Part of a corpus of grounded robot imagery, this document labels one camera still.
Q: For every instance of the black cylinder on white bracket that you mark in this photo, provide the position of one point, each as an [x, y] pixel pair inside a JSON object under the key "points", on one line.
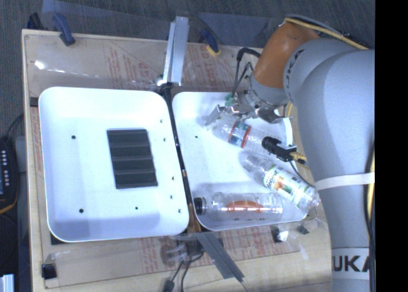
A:
{"points": [[274, 146]]}

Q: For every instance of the black ribbed rectangular pad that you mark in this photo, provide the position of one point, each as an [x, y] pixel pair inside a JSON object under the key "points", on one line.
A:
{"points": [[132, 158]]}

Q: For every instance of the clear bottle, green orange label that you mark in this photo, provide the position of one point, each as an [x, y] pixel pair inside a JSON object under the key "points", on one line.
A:
{"points": [[283, 184]]}

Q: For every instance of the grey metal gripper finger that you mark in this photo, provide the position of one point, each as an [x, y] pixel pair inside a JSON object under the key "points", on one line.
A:
{"points": [[271, 116], [216, 114]]}

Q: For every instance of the clear bottle, red green label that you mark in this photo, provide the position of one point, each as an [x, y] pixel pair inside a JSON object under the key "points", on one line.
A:
{"points": [[242, 134]]}

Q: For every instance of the brown cardboard board, red print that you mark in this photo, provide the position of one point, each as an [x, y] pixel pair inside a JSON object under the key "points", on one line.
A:
{"points": [[95, 262]]}

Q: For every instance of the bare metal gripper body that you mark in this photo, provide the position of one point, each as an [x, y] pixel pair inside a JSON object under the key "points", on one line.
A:
{"points": [[244, 106]]}

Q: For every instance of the clear bottle, black cap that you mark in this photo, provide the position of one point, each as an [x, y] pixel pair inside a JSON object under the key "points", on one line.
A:
{"points": [[242, 206]]}

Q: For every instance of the white plastic tray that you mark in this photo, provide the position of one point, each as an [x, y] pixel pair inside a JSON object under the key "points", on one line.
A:
{"points": [[79, 169], [210, 163]]}

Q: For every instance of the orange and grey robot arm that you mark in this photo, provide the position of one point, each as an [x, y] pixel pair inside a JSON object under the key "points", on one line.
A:
{"points": [[331, 99]]}

